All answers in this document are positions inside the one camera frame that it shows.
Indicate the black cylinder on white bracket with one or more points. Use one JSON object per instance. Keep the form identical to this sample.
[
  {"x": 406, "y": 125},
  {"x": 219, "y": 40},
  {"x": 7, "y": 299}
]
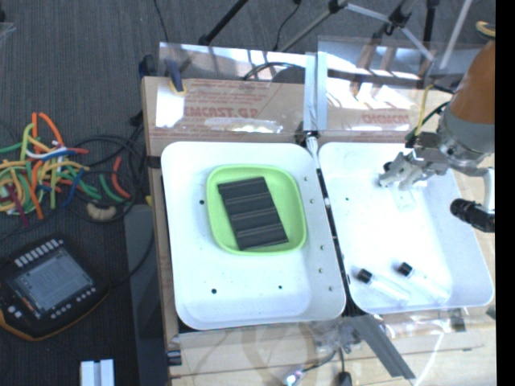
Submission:
[{"x": 472, "y": 213}]

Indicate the brown cardboard board red print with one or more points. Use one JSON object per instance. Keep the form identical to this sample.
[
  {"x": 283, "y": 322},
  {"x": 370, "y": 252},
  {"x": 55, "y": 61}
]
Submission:
[{"x": 225, "y": 111}]

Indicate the dark grey ribbed block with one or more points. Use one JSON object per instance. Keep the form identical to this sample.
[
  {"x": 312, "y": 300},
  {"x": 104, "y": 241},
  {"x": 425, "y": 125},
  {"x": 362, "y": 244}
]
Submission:
[{"x": 253, "y": 213}]

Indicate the clear plastic bottle black cap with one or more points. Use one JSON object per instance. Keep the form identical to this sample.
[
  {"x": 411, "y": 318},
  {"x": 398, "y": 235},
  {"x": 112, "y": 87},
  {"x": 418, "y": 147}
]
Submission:
[
  {"x": 382, "y": 286},
  {"x": 426, "y": 282}
]

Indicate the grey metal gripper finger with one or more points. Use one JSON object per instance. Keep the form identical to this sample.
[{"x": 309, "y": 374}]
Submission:
[
  {"x": 411, "y": 177},
  {"x": 396, "y": 171}
]

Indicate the white plastic tray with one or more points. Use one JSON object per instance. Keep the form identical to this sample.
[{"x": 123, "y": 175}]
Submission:
[
  {"x": 402, "y": 235},
  {"x": 241, "y": 288}
]

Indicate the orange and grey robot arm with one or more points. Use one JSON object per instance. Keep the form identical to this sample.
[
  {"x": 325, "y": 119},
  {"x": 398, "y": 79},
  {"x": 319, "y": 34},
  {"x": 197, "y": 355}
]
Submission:
[{"x": 475, "y": 95}]

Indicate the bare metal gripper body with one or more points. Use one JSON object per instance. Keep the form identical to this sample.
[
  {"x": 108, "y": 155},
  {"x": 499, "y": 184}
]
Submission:
[{"x": 432, "y": 157}]

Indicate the thin black and white rod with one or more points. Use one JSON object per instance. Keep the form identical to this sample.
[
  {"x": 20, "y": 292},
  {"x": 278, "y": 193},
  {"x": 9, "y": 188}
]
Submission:
[{"x": 330, "y": 219}]

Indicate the green plate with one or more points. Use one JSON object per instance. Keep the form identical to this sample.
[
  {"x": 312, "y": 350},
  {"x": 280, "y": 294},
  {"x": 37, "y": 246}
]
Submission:
[{"x": 293, "y": 199}]

